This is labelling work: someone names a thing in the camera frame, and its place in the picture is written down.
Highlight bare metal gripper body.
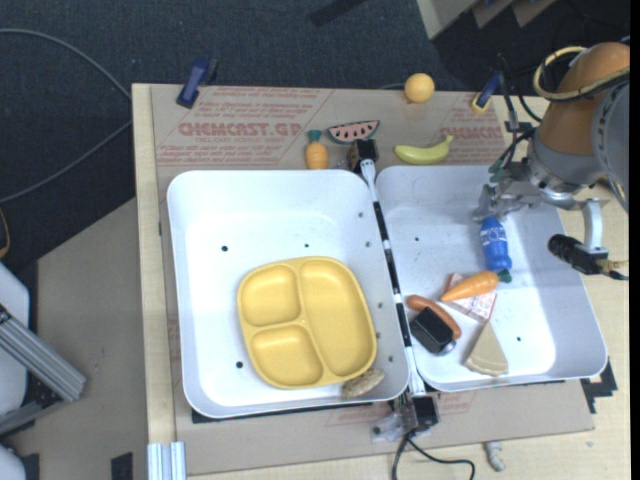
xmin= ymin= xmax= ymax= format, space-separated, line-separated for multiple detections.
xmin=491 ymin=160 xmax=585 ymax=214

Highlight blue plastic bottle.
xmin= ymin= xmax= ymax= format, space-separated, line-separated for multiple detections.
xmin=479 ymin=215 xmax=514 ymax=273

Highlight white plastic tray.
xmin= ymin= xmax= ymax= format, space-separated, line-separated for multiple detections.
xmin=166 ymin=168 xmax=412 ymax=420
xmin=373 ymin=164 xmax=610 ymax=394

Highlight yellow banana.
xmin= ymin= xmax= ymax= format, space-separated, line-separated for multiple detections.
xmin=393 ymin=134 xmax=455 ymax=166

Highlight long orange carrot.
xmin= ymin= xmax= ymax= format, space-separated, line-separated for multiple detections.
xmin=439 ymin=268 xmax=514 ymax=304

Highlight pink packet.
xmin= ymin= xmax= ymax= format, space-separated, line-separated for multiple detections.
xmin=444 ymin=272 xmax=499 ymax=325

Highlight thin black and white rod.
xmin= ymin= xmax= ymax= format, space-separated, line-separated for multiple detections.
xmin=360 ymin=159 xmax=427 ymax=397

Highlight orange-red sausage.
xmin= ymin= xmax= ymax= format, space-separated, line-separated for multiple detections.
xmin=405 ymin=293 xmax=463 ymax=341

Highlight yellow-orange ball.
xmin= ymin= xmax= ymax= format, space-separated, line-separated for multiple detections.
xmin=403 ymin=72 xmax=436 ymax=105

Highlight black box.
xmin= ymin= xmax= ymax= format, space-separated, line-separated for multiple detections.
xmin=409 ymin=306 xmax=458 ymax=356

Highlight tan bread slice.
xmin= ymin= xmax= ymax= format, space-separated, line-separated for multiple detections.
xmin=464 ymin=319 xmax=510 ymax=378

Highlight watermelon slice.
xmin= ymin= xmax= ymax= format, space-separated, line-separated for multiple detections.
xmin=326 ymin=119 xmax=382 ymax=146

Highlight yellow divided plate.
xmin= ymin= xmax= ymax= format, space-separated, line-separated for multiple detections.
xmin=236 ymin=255 xmax=379 ymax=390

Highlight tan round biscuit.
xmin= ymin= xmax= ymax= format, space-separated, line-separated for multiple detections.
xmin=341 ymin=367 xmax=387 ymax=400

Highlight brown cardboard board red print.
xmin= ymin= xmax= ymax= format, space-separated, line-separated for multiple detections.
xmin=149 ymin=83 xmax=597 ymax=475

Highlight black cylinder on white bracket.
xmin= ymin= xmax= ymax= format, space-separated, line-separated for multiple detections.
xmin=546 ymin=196 xmax=612 ymax=276

